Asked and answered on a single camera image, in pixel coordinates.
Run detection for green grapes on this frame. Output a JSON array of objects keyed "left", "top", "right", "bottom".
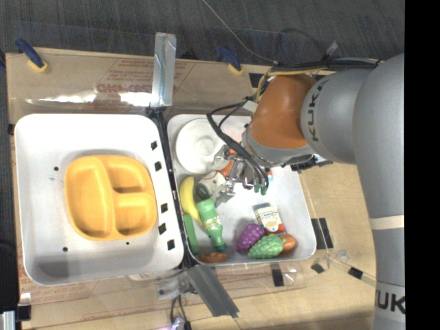
[{"left": 247, "top": 233, "right": 287, "bottom": 261}]

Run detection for white bowl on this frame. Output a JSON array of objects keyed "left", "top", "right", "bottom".
[{"left": 175, "top": 118, "right": 230, "bottom": 175}]

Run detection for green plastic bottle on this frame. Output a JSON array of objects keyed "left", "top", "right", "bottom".
[{"left": 195, "top": 197, "right": 228, "bottom": 253}]

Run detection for black cylinder on white bracket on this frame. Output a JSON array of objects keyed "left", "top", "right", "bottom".
[{"left": 289, "top": 153, "right": 333, "bottom": 172}]

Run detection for brown bread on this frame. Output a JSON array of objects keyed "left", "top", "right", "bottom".
[{"left": 198, "top": 251, "right": 229, "bottom": 264}]

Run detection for white packet with red print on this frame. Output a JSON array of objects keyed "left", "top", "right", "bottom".
[{"left": 201, "top": 169, "right": 228, "bottom": 194}]

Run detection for yellow banana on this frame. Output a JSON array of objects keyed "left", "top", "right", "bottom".
[{"left": 179, "top": 175, "right": 204, "bottom": 227}]

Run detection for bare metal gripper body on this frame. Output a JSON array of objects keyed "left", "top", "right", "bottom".
[{"left": 222, "top": 145, "right": 270, "bottom": 189}]

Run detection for orange carrot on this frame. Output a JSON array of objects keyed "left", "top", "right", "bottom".
[{"left": 278, "top": 233, "right": 298, "bottom": 254}]

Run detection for yellow divided plate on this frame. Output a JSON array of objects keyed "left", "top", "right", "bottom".
[{"left": 63, "top": 154, "right": 159, "bottom": 242}]

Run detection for white and orange carton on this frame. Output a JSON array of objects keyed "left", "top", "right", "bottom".
[{"left": 253, "top": 204, "right": 287, "bottom": 237}]

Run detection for white plastic tray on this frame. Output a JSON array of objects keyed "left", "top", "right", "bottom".
[
  {"left": 166, "top": 113, "right": 318, "bottom": 266},
  {"left": 13, "top": 113, "right": 185, "bottom": 286}
]

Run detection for purple grapes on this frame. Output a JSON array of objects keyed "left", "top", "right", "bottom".
[{"left": 235, "top": 222, "right": 266, "bottom": 253}]

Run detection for brown cardboard board red print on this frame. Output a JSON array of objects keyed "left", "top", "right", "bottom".
[{"left": 5, "top": 46, "right": 379, "bottom": 330}]

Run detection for green cucumber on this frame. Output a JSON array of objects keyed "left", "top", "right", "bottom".
[{"left": 181, "top": 213, "right": 201, "bottom": 256}]

